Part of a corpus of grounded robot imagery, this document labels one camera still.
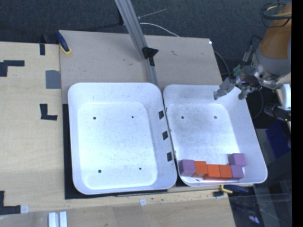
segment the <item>empty tray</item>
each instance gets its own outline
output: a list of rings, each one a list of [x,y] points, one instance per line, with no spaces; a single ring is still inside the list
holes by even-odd
[[[72,177],[83,194],[168,189],[177,172],[162,94],[151,83],[68,91]]]
[[[234,88],[214,100],[219,86],[168,85],[163,98],[177,162],[183,159],[228,164],[232,153],[244,153],[246,166],[240,180],[204,180],[181,176],[189,186],[261,183],[267,178],[266,164],[253,127],[246,100]]]

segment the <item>red block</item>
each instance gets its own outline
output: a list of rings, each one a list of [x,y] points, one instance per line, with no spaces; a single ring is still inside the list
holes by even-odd
[[[205,180],[220,180],[221,174],[220,174],[220,168],[217,164],[207,164],[207,171],[208,174],[205,174],[203,176],[203,179]]]
[[[195,161],[196,172],[193,177],[203,177],[208,173],[206,161]]]
[[[232,169],[229,165],[219,165],[221,179],[228,180],[232,178]]]

